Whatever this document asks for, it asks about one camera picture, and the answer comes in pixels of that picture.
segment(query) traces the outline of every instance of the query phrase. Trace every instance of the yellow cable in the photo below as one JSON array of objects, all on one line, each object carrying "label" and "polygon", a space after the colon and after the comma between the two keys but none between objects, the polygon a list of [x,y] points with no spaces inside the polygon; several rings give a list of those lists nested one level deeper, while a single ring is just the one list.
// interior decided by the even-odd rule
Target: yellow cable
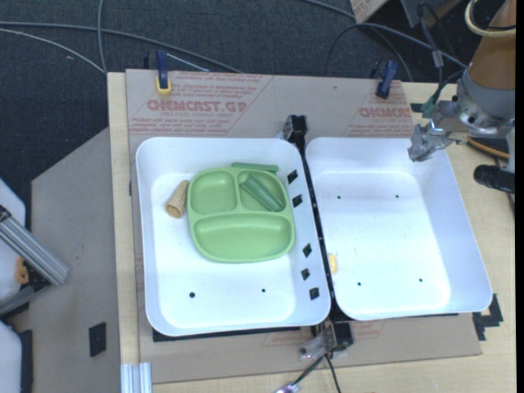
[{"label": "yellow cable", "polygon": [[468,6],[466,7],[466,11],[464,12],[464,19],[466,21],[466,25],[474,34],[480,36],[489,36],[492,38],[502,38],[504,36],[510,36],[517,33],[516,27],[509,30],[489,30],[489,27],[488,29],[481,29],[478,26],[474,25],[470,17],[471,7],[473,3],[476,3],[478,1],[479,0],[470,0]]}]

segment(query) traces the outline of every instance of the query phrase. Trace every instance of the wooden table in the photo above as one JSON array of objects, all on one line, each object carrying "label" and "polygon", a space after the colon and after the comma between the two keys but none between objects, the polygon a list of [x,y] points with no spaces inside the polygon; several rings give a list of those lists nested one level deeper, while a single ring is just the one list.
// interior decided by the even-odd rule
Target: wooden table
[{"label": "wooden table", "polygon": [[[434,84],[403,84],[410,103],[422,103],[434,92]],[[449,98],[448,86],[442,98]],[[120,358],[122,364],[138,364],[137,301],[133,258],[133,220],[129,196],[129,145],[125,74],[108,74],[111,163],[115,208],[115,248],[118,278]],[[413,115],[420,121],[420,115]],[[516,299],[515,220],[506,194],[472,182],[477,165],[494,160],[469,146],[447,149],[468,211],[477,243],[497,294],[504,321],[486,331],[482,355],[434,359],[402,364],[338,368],[343,392],[493,392],[516,391]],[[154,392],[273,392],[296,379],[298,373],[154,385]],[[336,391],[327,369],[312,372],[301,384],[302,391]]]}]

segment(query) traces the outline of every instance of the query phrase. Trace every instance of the black fabric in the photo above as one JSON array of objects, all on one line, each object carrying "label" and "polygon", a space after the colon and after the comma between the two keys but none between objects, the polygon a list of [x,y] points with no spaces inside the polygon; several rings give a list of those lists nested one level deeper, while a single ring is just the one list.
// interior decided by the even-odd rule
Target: black fabric
[{"label": "black fabric", "polygon": [[[318,0],[350,10],[349,0]],[[47,22],[95,27],[99,0],[0,0],[0,21]],[[463,22],[467,0],[443,20],[449,40],[464,62],[478,37]],[[369,21],[411,29],[400,0],[390,0]],[[246,73],[330,75],[367,78],[395,54],[369,29],[337,35],[352,21],[341,14],[297,0],[106,0],[102,26],[138,34],[216,59]],[[0,28],[50,39],[100,65],[92,31],[36,27]],[[443,40],[432,28],[437,44]],[[435,82],[431,53],[382,32],[405,58],[413,79]],[[107,69],[142,68],[149,50],[163,49],[135,39],[104,34]],[[167,50],[212,71],[224,68]],[[169,59],[171,70],[193,70]],[[445,63],[444,76],[456,71]],[[408,80],[400,67],[398,78]],[[0,177],[29,206],[32,179],[49,169],[108,125],[106,77],[60,48],[0,32]]]}]

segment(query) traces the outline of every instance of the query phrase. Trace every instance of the green divided plate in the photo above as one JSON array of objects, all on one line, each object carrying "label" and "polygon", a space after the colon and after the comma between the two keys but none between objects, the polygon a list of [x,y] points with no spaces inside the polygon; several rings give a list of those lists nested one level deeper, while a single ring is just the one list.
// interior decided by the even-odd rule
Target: green divided plate
[{"label": "green divided plate", "polygon": [[187,214],[196,248],[219,262],[256,262],[286,254],[295,242],[286,189],[264,168],[208,169],[189,183]]}]

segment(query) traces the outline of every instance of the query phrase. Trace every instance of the robotic arm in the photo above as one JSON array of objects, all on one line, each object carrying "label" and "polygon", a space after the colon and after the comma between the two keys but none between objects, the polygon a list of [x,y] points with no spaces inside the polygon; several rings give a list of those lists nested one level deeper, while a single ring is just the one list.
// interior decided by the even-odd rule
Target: robotic arm
[{"label": "robotic arm", "polygon": [[464,144],[468,136],[506,138],[508,167],[499,170],[479,166],[475,179],[488,187],[514,193],[517,0],[505,0],[487,29],[475,25],[471,5],[470,2],[466,9],[466,23],[473,32],[483,35],[481,43],[458,80],[452,100],[436,101],[443,83],[424,104],[422,116],[429,122],[415,127],[409,158],[427,160],[434,151],[453,142]]}]

